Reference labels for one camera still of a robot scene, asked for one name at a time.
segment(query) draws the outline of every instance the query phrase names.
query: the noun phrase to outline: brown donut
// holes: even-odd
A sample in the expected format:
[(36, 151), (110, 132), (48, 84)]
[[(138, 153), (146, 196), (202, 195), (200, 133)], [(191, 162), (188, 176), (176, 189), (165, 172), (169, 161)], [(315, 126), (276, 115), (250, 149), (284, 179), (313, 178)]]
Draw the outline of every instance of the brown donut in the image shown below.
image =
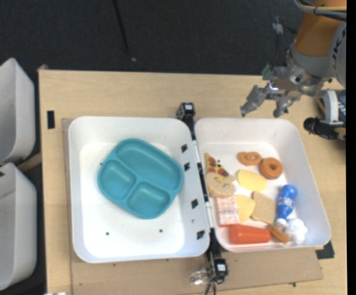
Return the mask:
[(277, 159), (267, 157), (261, 161), (259, 171), (267, 179), (276, 179), (283, 173), (283, 165)]
[(261, 162), (261, 155), (257, 152), (239, 152), (238, 161), (246, 166), (258, 165)]

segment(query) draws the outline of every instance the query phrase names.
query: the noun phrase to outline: white container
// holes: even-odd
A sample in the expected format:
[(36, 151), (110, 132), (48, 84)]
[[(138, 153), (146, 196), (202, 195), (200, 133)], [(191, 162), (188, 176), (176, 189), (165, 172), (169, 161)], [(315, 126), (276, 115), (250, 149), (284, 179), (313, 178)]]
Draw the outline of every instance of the white container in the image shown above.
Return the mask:
[[(209, 244), (210, 226), (228, 251), (259, 251), (276, 248), (323, 246), (330, 239), (330, 226), (315, 185), (307, 157), (295, 126), (282, 119), (201, 119), (195, 125), (197, 148), (187, 126), (177, 119), (80, 117), (68, 128), (69, 180), (74, 250), (87, 262), (115, 262), (197, 256)], [(103, 160), (121, 140), (140, 138), (177, 160), (185, 172), (184, 186), (172, 206), (153, 220), (139, 219), (109, 201), (97, 186)], [(182, 145), (188, 147), (181, 151)], [(264, 194), (275, 199), (286, 183), (298, 188), (291, 217), (301, 218), (309, 229), (302, 244), (283, 244), (274, 238), (263, 244), (232, 245), (227, 229), (218, 227), (214, 198), (207, 214), (199, 181), (197, 162), (207, 152), (221, 161), (231, 174), (243, 165), (241, 151), (257, 151), (263, 157), (276, 157), (284, 166), (279, 178), (269, 181)], [(236, 194), (250, 192), (234, 181)], [(196, 199), (198, 206), (192, 208)], [(249, 221), (248, 225), (265, 227)]]
[[(158, 218), (138, 218), (98, 188), (100, 164), (127, 138), (142, 139), (170, 155), (182, 168), (190, 167), (184, 172), (180, 192)], [(209, 228), (196, 150), (189, 129), (180, 120), (80, 117), (69, 126), (68, 152), (73, 245), (84, 261), (180, 258), (206, 251)]]
[[(331, 228), (318, 193), (314, 177), (307, 160), (299, 132), (285, 119), (224, 119), (204, 118), (195, 126), (202, 165), (205, 165), (204, 154), (207, 152), (232, 175), (239, 170), (250, 170), (259, 173), (258, 166), (245, 166), (237, 160), (239, 152), (258, 152), (262, 158), (275, 157), (283, 165), (283, 173), (277, 179), (270, 179), (264, 195), (276, 199), (278, 192), (285, 184), (294, 185), (298, 194), (295, 208), (288, 217), (299, 218), (308, 228), (306, 239), (302, 244), (283, 244), (276, 239), (268, 243), (232, 245), (228, 240), (227, 228), (216, 227), (216, 237), (220, 245), (228, 251), (259, 251), (277, 248), (320, 247), (328, 243)], [(251, 192), (234, 181), (236, 192), (251, 196)], [(215, 199), (210, 198), (213, 218), (216, 220)], [(260, 221), (249, 219), (245, 225), (266, 227)]]
[(36, 140), (34, 85), (13, 58), (0, 66), (0, 290), (36, 266), (36, 189), (11, 162)]

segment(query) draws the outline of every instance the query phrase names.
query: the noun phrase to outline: wooden table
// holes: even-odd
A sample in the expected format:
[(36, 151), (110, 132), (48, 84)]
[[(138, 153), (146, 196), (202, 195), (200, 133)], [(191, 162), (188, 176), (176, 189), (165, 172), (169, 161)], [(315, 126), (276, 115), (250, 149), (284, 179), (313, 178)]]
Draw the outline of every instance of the wooden table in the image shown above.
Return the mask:
[[(76, 256), (69, 234), (62, 120), (173, 117), (182, 102), (194, 103), (196, 119), (239, 118), (254, 84), (264, 86), (264, 81), (259, 76), (39, 70), (48, 293), (168, 295), (203, 294), (205, 289), (188, 280), (190, 272), (207, 263), (205, 256), (97, 265)], [(266, 101), (247, 117), (270, 118), (274, 108), (274, 101)], [(218, 294), (347, 294), (346, 144), (304, 131), (304, 120), (317, 114), (315, 101), (302, 97), (282, 117), (301, 134), (331, 224), (335, 257), (317, 260), (313, 248), (225, 252), (230, 274)]]

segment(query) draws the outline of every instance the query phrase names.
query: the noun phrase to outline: teal divided plate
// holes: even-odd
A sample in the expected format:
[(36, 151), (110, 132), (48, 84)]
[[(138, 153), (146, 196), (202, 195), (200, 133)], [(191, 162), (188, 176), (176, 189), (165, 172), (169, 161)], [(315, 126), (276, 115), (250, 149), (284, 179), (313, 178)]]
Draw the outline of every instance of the teal divided plate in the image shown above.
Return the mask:
[(183, 170), (165, 152), (141, 139), (121, 141), (98, 172), (101, 192), (131, 214), (143, 219), (160, 216), (183, 184)]

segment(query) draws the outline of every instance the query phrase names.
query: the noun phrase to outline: blue bottle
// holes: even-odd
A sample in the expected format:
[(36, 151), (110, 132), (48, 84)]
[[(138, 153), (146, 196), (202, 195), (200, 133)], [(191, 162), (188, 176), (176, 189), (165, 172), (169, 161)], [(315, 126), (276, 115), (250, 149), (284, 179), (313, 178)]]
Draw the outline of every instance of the blue bottle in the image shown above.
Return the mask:
[(294, 210), (297, 190), (291, 184), (284, 185), (276, 201), (276, 221), (275, 225), (284, 229), (287, 224), (287, 216)]

